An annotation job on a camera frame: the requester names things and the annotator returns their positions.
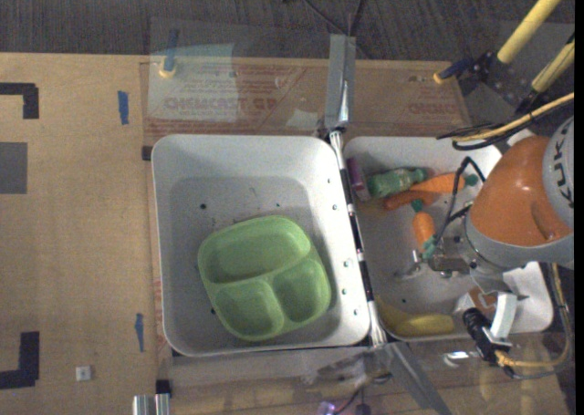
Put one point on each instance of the purple packet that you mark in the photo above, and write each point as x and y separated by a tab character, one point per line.
357	178

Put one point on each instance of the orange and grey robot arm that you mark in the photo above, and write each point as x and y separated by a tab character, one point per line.
511	203

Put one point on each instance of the long orange carrot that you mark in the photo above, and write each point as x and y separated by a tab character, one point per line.
440	183

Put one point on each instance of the yellow banana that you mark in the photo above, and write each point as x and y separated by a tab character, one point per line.
424	324

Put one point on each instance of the brown cardboard board red print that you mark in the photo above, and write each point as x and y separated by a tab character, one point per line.
255	94

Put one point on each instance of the short orange carrot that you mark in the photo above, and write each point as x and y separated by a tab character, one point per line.
423	227

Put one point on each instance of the green plastic bottle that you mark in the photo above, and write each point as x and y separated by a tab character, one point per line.
392	181

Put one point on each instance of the small white square block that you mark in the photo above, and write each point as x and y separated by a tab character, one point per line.
83	373

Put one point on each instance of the green divided plate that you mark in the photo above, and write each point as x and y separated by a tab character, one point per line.
260	276

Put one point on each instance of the black cylinder on white bracket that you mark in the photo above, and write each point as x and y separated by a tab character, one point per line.
495	322

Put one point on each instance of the dark orange carrot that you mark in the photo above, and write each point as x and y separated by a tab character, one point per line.
403	200

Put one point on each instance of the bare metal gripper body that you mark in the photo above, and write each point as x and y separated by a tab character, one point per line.
449	262

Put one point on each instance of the white plastic tray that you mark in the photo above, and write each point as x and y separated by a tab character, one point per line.
191	167
397	244

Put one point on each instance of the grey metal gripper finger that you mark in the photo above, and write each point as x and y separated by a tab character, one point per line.
417	256
408	272

